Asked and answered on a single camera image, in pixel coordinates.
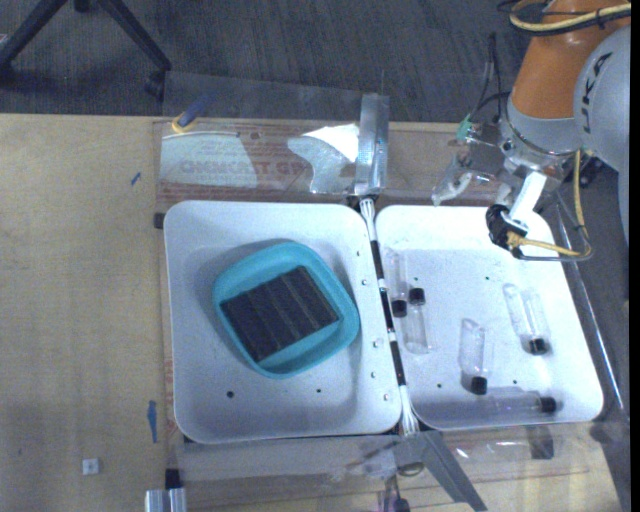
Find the white tray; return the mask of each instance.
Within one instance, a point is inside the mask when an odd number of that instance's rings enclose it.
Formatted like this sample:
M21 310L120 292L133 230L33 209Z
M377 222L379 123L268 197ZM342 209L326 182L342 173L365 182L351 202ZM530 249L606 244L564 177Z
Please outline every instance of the white tray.
M186 201L165 217L174 408L199 443L380 433L400 417L366 226L338 205ZM315 250L358 306L346 349L302 374L264 377L244 362L216 318L211 290L230 264L292 240Z
M427 334L436 345L432 352L408 352L402 340L406 324L394 321L416 415L439 430L593 419L602 409L602 389L561 263L520 261L493 245L485 211L390 206L376 219L383 268L389 265L385 255L401 253L408 279L426 294ZM530 238L553 241L541 217L533 214L527 223ZM533 289L542 299L550 331L549 353L533 356L523 350L503 298L506 283ZM476 396L461 385L458 351L463 318L482 325L487 340L494 344L486 396ZM518 388L555 398L558 411L553 415L485 412L491 410L485 407L490 397L511 395Z

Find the small white block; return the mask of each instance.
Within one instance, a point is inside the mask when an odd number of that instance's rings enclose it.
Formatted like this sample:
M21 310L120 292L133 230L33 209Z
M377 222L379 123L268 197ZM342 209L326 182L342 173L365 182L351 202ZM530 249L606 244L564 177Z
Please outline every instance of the small white block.
M82 461L83 475L97 475L100 473L100 459L84 459Z

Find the black cap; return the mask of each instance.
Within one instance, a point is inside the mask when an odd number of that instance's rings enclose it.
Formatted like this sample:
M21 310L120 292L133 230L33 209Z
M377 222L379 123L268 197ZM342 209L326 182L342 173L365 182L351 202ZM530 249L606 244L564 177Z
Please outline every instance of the black cap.
M551 396L540 397L540 411L546 413L556 412L558 404L556 399Z
M473 377L471 379L471 392L476 395L486 395L487 379L484 377Z
M396 318L404 318L407 316L407 301L404 299L396 299L392 301L391 312Z
M533 338L532 340L529 340L529 349L534 356L541 356L542 354L546 354L549 350L544 338Z
M422 288L411 288L409 290L409 302L415 306L422 306L426 299Z

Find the beige surface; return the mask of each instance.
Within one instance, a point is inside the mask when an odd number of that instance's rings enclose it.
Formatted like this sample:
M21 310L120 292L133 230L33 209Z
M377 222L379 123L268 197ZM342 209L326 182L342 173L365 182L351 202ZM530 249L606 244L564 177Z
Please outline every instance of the beige surface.
M153 121L0 116L3 512L142 510L145 490L163 486ZM419 144L423 130L394 127L394 140L405 140L406 133L405 147L418 153L403 156L417 170L429 157L429 145ZM399 143L394 147L398 151ZM447 161L442 154L434 158ZM158 406L156 444L147 421L150 400ZM541 461L514 472L494 462L493 478L481 460L463 467L491 510L619 510L602 452L585 428L566 434L572 451L562 452L567 459L557 457L554 467L561 469L555 473ZM82 459L96 457L101 473L83 477ZM517 474L528 478L516 479ZM451 504L432 479L416 477L401 486L418 493L416 506L432 505L422 510L469 510ZM372 499L225 510L369 510Z

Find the robotic arm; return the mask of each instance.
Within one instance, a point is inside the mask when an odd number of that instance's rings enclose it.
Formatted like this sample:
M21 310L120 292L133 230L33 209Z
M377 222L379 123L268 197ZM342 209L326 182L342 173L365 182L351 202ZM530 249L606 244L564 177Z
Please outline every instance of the robotic arm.
M520 10L546 4L542 23L525 23ZM461 193L472 175L493 176L502 185L487 211L491 240L527 259L525 218L541 195L553 192L573 167L576 216L580 150L597 156L620 173L620 205L628 242L628 174L631 4L626 0L521 0L509 4L512 24L534 35L496 124L469 124L464 148L454 157L432 200ZM564 257L587 258L585 251L546 248Z

